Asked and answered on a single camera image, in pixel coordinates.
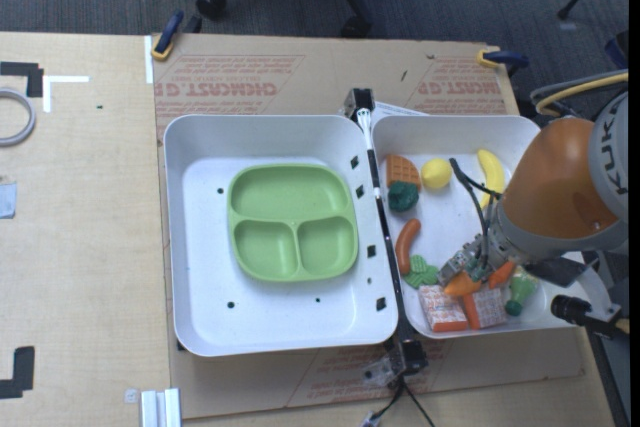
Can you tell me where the pale green toy bottle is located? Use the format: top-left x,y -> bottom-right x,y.
504,266 -> 541,318

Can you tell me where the green divided plate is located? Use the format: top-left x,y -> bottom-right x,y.
226,163 -> 360,284

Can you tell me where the orange-brown toy waffle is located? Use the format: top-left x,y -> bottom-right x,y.
385,153 -> 422,191

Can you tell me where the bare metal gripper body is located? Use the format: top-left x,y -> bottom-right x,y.
463,234 -> 527,273

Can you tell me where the orange-red toy sausage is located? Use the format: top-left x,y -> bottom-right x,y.
394,218 -> 423,276

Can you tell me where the white paper sheet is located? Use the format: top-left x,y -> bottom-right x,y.
371,100 -> 430,118

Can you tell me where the white plastic tray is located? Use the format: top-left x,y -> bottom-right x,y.
163,114 -> 400,358
372,114 -> 592,340

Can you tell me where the green toy broccoli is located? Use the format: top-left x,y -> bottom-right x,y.
387,181 -> 421,213

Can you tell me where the black cylinder on white bracket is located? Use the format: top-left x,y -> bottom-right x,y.
549,254 -> 626,334

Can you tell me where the orange toy carrot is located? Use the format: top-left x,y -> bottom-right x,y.
487,260 -> 517,290
443,271 -> 483,298

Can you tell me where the yellow toy lemon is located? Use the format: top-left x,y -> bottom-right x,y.
420,157 -> 454,191

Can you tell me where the yellow banana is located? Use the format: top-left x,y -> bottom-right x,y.
476,148 -> 507,209

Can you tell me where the brown cardboard board, red print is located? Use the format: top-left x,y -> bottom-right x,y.
151,33 -> 586,420

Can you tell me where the orange and white carton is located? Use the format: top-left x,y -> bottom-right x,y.
461,287 -> 508,331
417,284 -> 470,334

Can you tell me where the green toy lettuce leaf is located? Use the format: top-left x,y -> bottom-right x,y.
403,254 -> 442,291

